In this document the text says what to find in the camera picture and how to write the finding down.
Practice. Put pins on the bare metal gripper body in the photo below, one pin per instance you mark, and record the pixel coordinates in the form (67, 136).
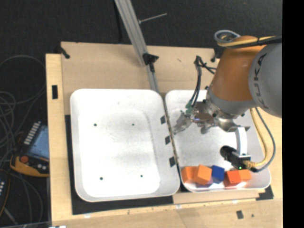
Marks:
(205, 115)

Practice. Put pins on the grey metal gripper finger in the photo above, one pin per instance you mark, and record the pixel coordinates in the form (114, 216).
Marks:
(182, 123)
(206, 128)

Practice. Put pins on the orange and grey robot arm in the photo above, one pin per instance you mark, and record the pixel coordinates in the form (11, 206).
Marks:
(237, 75)

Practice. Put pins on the white plastic tray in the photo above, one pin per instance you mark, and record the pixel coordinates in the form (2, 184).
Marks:
(202, 148)
(118, 146)

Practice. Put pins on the thin black and white rod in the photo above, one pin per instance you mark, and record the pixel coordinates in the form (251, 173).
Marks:
(172, 144)

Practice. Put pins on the orange cube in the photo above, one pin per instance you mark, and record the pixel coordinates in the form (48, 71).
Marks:
(245, 175)
(232, 177)
(203, 173)
(188, 173)

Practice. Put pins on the blue cube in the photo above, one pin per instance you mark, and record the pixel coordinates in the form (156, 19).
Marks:
(218, 172)

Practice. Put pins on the pale wood board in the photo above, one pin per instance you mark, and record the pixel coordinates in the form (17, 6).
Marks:
(102, 68)

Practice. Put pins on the black cylinder on white bracket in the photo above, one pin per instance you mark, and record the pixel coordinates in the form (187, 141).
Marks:
(240, 159)

